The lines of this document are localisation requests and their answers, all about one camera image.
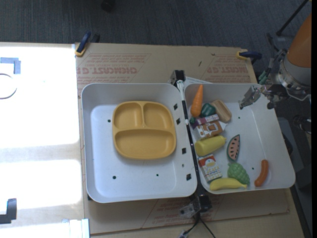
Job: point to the brown cardboard board, red print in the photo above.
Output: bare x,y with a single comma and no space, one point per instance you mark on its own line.
158,61

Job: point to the watermelon slice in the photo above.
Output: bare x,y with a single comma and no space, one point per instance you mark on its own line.
234,149

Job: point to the orange sausage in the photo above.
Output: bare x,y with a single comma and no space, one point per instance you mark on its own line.
263,173

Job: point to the green grapes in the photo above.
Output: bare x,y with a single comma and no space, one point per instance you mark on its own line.
238,173

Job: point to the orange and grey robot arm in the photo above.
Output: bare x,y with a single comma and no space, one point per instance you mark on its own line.
301,46

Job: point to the small dark green vegetable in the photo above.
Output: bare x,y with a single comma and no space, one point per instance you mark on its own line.
192,120

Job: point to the orange carrot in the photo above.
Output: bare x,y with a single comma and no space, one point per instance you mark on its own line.
197,103

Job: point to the white plastic tray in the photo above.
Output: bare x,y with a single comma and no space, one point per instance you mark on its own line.
257,137
138,180

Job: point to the green pepper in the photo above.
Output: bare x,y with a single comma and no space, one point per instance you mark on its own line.
207,110

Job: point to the black cylinder on white bracket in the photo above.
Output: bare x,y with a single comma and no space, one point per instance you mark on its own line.
301,124

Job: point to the thin black and white rod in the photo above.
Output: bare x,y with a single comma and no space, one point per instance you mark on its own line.
189,133

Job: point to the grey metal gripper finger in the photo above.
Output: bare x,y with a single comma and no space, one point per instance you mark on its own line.
253,91
246,102

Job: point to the purple and white carton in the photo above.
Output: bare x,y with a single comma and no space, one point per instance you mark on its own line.
207,119

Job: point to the red and white carton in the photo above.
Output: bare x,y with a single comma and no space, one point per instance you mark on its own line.
210,168

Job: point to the yellow banana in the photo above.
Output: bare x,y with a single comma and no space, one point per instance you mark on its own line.
226,184

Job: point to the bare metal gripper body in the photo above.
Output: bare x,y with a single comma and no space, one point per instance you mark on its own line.
281,93

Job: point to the brown and white carton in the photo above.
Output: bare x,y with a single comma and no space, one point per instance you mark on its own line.
210,130

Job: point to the yellow divided plate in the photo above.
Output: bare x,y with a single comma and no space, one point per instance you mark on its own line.
144,142

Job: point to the tan hot dog bun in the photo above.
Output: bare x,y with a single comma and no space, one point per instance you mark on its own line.
223,110

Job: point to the yellow bottle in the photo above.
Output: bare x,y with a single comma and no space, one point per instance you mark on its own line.
209,145

